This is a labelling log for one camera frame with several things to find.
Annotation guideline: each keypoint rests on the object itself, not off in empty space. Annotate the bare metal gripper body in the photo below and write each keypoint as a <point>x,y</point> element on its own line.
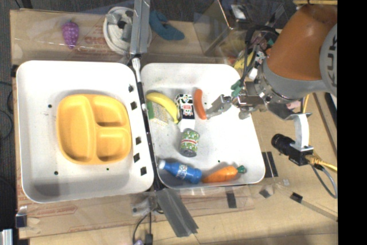
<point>252,99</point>

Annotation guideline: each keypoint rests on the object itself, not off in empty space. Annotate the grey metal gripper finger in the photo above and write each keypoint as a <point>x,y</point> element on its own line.
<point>219,104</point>
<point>245,115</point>

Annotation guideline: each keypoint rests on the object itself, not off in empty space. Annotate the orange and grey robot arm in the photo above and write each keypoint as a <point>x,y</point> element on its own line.
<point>298,46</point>

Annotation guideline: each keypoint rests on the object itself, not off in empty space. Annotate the orange sausage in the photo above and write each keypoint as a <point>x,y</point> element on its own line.
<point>199,104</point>

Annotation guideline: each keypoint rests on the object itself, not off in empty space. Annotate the white plastic tray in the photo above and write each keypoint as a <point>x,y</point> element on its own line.
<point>37,123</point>
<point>229,140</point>

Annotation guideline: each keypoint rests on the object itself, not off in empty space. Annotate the white cow print carton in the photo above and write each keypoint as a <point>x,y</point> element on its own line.
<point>187,112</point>

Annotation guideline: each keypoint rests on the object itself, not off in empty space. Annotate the green printed can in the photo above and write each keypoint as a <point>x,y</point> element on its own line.
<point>189,142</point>

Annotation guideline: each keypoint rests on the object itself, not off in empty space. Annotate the yellow banana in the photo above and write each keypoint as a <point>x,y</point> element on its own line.
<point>164,101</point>

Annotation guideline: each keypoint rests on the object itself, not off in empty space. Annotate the green and yellow packet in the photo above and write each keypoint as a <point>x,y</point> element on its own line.
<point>159,116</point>

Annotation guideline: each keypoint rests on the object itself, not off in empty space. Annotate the orange carrot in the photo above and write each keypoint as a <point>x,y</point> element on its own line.
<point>220,175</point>

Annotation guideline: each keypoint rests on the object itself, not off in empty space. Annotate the blue bottle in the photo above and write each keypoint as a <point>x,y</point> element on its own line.
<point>183,171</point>

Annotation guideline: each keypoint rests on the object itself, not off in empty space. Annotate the teal soft toy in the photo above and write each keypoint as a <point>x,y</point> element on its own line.
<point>166,30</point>

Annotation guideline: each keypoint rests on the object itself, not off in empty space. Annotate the yellow divided plate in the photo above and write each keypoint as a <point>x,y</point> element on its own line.
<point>77,129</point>

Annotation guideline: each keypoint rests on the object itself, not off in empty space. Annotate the purple grapes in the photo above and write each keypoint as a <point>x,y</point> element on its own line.
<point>70,33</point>

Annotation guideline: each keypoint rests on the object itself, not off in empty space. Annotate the black cylinder on white bracket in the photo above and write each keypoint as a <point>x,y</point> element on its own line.
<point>295,149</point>

